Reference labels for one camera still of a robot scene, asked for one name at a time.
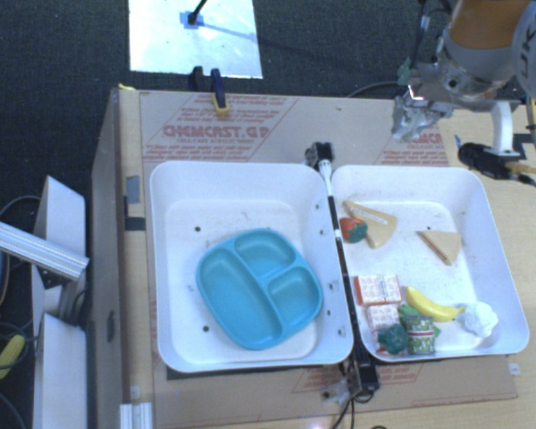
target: white tray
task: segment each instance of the white tray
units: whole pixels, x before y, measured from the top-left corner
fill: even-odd
[[[398,225],[382,246],[344,244],[349,274],[396,273],[400,285],[415,286],[445,305],[480,300],[498,315],[489,338],[467,332],[458,321],[437,323],[436,351],[424,356],[376,352],[364,311],[358,319],[365,347],[387,362],[514,354],[529,340],[528,325],[481,182],[460,168],[346,165],[332,177],[338,215],[344,200],[395,215]],[[453,265],[445,265],[417,236],[418,231],[456,231],[463,239]]]
[[[155,256],[157,342],[163,361],[181,372],[336,364],[353,333],[331,213],[321,176],[301,164],[171,161],[149,183],[147,237]],[[216,323],[196,283],[197,263],[239,232],[271,228],[314,270],[322,310],[280,345],[241,348]]]

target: triangular bread slice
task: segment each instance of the triangular bread slice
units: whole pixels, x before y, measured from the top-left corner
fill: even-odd
[[[458,252],[461,250],[460,233],[444,231],[420,231],[417,233],[445,264],[451,265],[455,262]]]
[[[357,219],[362,219],[367,224],[365,237],[371,248],[377,248],[385,243],[397,225],[397,218],[391,214],[372,210],[356,202],[346,200],[343,205],[348,209],[349,214]]]

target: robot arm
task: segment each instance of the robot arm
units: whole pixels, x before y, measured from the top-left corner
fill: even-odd
[[[433,63],[412,65],[396,98],[393,134],[405,141],[457,107],[491,112],[495,154],[512,154],[509,108],[495,100],[513,76],[536,100],[536,1],[457,0]]]

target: blue divided plate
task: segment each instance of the blue divided plate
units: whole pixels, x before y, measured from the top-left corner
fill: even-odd
[[[238,345],[267,349],[303,329],[322,308],[322,288],[294,246],[254,229],[210,249],[197,285],[216,321]]]

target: green can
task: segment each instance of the green can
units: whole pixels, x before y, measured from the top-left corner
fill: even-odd
[[[409,354],[431,354],[435,351],[435,331],[432,316],[405,316],[404,322]]]

